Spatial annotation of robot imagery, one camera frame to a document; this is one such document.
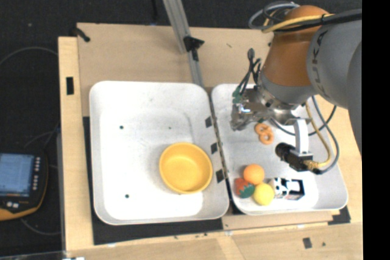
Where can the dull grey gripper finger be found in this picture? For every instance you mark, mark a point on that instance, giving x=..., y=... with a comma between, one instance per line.
x=236, y=121
x=250, y=122

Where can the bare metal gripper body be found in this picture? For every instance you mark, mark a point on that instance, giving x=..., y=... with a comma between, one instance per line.
x=259, y=106

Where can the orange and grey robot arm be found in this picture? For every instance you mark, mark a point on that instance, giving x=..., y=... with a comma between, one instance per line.
x=289, y=61

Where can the orange pretzel biscuit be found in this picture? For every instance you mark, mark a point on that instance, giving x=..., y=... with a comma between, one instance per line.
x=265, y=134

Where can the orange toy fruit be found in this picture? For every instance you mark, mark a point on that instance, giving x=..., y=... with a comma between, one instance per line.
x=253, y=173

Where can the red toy strawberry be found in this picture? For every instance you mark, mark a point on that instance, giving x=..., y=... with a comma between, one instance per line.
x=242, y=188

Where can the yellow bowl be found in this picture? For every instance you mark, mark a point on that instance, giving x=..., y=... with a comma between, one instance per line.
x=186, y=167

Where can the yellow toy lemon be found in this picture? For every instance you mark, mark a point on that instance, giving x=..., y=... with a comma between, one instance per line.
x=263, y=194

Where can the black and white carton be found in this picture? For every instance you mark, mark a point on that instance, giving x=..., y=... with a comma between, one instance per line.
x=288, y=187

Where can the white plastic tray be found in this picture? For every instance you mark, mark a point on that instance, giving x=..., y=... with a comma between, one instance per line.
x=137, y=131
x=304, y=191

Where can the brown flat board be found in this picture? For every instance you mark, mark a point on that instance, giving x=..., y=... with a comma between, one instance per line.
x=137, y=54

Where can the black cylinder on white bracket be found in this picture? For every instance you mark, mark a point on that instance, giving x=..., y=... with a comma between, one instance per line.
x=292, y=156

